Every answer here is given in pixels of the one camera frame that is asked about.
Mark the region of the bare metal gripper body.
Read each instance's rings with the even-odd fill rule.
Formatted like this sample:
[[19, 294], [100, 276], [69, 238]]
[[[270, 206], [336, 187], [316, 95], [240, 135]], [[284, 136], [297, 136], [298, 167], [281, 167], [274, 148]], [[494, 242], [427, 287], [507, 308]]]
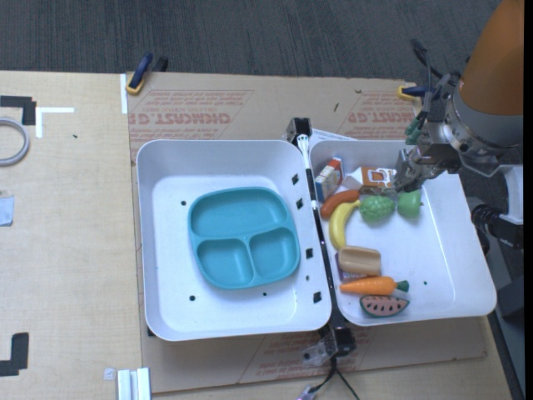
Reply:
[[464, 156], [471, 155], [474, 145], [475, 138], [460, 119], [426, 121], [409, 152], [409, 174], [416, 181], [425, 181], [444, 171], [456, 173]]

